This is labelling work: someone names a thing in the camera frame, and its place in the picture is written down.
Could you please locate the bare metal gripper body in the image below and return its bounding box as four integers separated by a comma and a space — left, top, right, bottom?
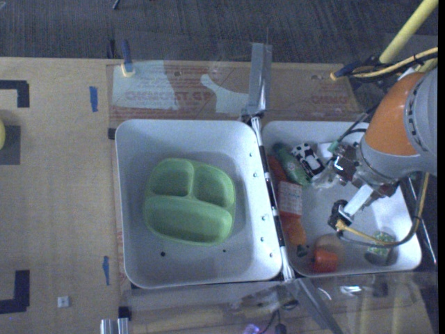
331, 144, 400, 198

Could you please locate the black and white carton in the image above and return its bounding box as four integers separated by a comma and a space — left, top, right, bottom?
291, 141, 326, 180

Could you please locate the green bottle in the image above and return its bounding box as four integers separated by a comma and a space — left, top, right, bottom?
272, 142, 312, 187

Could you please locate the white plastic tray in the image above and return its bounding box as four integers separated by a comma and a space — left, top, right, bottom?
114, 118, 284, 289
260, 120, 423, 278

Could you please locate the beige round bread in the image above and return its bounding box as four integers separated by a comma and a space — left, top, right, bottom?
314, 234, 344, 254

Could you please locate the brown cardboard board red print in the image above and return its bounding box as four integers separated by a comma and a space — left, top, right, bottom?
106, 61, 439, 325

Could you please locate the orange cube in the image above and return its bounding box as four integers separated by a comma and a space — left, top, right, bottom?
310, 248, 339, 274

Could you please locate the green divided plate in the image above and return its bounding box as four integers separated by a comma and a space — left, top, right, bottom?
142, 157, 237, 246

